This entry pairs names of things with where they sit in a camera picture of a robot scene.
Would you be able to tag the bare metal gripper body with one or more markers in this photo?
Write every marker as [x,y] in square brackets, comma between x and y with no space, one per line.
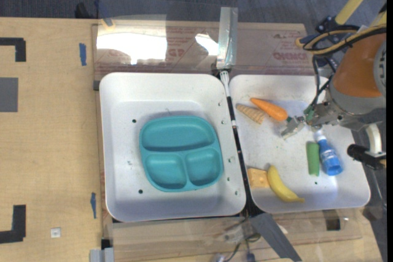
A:
[327,116]

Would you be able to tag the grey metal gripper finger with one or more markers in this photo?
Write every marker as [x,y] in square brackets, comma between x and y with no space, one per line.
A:
[288,131]
[297,121]

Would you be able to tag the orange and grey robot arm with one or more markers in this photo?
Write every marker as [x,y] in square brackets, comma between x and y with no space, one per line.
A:
[356,70]

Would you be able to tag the white plastic tray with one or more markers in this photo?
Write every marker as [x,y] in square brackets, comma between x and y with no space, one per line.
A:
[122,144]
[285,156]

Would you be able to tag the orange carrot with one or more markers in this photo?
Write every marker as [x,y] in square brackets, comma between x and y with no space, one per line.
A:
[270,109]

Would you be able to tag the green cylinder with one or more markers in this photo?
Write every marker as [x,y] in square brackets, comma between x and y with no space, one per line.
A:
[312,159]

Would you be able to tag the beige waffle cone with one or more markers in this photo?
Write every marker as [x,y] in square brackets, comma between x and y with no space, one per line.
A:
[252,114]

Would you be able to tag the blue bottle white cap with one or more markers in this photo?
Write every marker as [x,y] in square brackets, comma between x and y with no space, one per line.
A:
[329,158]

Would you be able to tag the yellow banana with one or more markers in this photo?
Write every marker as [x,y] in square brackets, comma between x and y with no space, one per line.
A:
[278,185]

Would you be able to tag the yellow cheese wedge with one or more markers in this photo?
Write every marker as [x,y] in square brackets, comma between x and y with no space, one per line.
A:
[257,178]

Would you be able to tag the teal divided plate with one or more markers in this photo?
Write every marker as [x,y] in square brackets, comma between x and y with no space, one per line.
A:
[178,135]

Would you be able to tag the black cylinder on white bracket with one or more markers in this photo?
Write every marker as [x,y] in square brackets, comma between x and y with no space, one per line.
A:
[365,156]

